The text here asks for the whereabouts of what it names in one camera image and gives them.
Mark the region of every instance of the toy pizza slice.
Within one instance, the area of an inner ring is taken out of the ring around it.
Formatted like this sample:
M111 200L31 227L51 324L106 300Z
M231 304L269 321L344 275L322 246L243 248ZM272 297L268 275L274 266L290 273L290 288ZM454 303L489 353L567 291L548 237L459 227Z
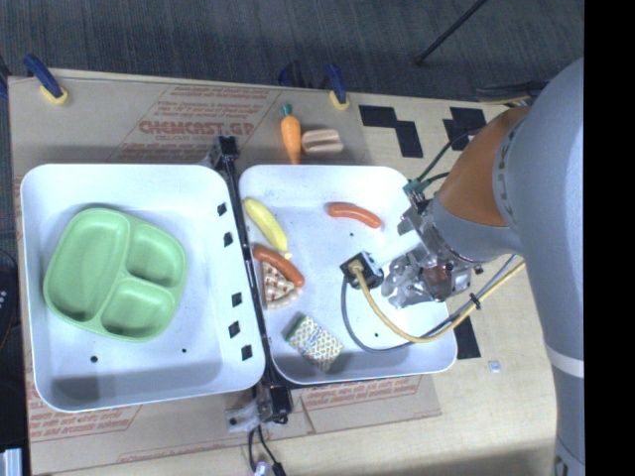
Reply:
M263 285L265 290L265 308L274 309L286 306L294 301L301 292L280 270L262 261Z

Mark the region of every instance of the yellow cable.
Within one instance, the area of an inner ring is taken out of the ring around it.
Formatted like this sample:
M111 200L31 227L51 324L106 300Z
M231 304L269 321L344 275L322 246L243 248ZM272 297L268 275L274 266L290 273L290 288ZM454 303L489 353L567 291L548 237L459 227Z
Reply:
M498 280L489 290L487 290L483 295L481 295L481 297L478 300L481 301L481 300L484 300L487 297L489 297L489 295L491 295L495 290L497 290L500 286L502 286L504 283L506 283L514 275L516 275L518 272L520 272L524 268L524 266L525 266L525 262L524 261L519 263L518 265L516 265L505 276L503 276L500 280ZM384 312L381 311L379 306L377 306L377 303L375 303L375 300L373 299L373 296L370 294L370 290L368 289L368 285L366 284L366 280L364 279L364 276L362 274L363 267L362 267L361 263L359 263L358 261L353 261L349 265L348 269L351 271L351 273L355 276L355 278L359 282L359 286L361 287L361 290L364 293L364 296L366 297L366 300L368 301L368 304L375 311L375 313L379 316L379 318L384 322L384 324L386 324L386 326L388 326L391 330L393 330L395 333L397 333L400 337L405 338L406 340L408 340L410 342L414 342L416 344L424 344L424 343L428 343L428 342L433 342L433 341L441 338L446 333L448 333L451 329L455 329L462 322L464 322L467 319L467 317L476 308L476 303L473 303L464 312L462 312L456 319L454 319L448 326L446 326L445 328L443 328L442 330L438 331L437 333L435 333L433 335L428 335L428 336L425 336L425 337L415 337L415 336L411 335L410 333L406 333L399 326L397 326L393 321L391 321L386 316L386 314Z

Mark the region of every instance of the white tray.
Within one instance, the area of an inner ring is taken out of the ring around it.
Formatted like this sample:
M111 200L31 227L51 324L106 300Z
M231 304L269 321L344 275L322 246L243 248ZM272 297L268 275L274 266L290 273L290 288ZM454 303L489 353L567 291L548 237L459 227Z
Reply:
M245 390L258 382L265 357L219 174L201 166L46 165L25 176L21 196L35 385L51 407L87 411ZM49 260L68 222L91 206L148 220L186 249L181 304L153 340L105 337L63 321L46 306L42 284ZM233 241L228 246L225 234ZM240 295L236 306L234 295ZM235 322L240 331L231 337Z
M255 166L240 178L241 197L258 199L280 222L288 235L292 261L307 281L296 301L281 309L265 310L274 363L289 381L316 385L434 373L454 362L456 341L452 331L432 343L376 354L361 350L342 320L343 275L339 265L362 250L381 255L381 264L389 261L386 257L391 256L391 249L396 252L392 257L401 254L397 249L403 248L403 238L399 238L397 224L410 206L403 192L406 183L406 178L394 170L365 166ZM329 217L326 205L334 201L352 202L371 210L382 219L382 227L371 229L356 220ZM246 213L245 220L250 242L268 245ZM259 264L255 263L261 279ZM371 292L383 311L414 335L425 333L447 317L445 303L426 302L397 310L381 297L379 288ZM355 334L365 345L381 349L405 342L383 324L361 291L348 288L347 305ZM314 318L344 345L327 373L285 340L302 314Z

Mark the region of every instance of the black strip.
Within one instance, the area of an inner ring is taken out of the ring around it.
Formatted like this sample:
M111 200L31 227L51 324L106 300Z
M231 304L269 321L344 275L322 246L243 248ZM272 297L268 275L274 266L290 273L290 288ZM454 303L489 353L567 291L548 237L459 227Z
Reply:
M472 321L469 317L454 329L454 335L456 336L456 345L458 346L456 354L457 360L480 358L476 335L474 334Z
M395 129L399 148L403 157L420 159L424 156L419 133L415 122L397 120L397 114L392 107L359 106L359 115L364 127L382 127Z
M392 107L359 106L359 114L364 127L386 127L394 129L397 125L397 114Z
M485 113L483 113L482 109L451 107L449 112L452 115L454 124L459 129L476 131L481 127L484 127L487 123L485 121Z
M397 131L397 140L403 157L422 158L424 150L421 148L419 134L415 122L397 122L395 126Z
M460 152L469 144L465 130L456 127L454 120L444 120L445 133L452 143L452 149Z

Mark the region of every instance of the green divided plate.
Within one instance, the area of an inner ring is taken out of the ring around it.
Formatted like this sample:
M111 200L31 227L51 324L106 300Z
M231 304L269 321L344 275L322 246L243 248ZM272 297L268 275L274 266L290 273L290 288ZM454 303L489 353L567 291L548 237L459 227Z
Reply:
M89 208L64 230L44 297L76 326L141 342L170 324L187 267L183 246L164 230L116 210Z

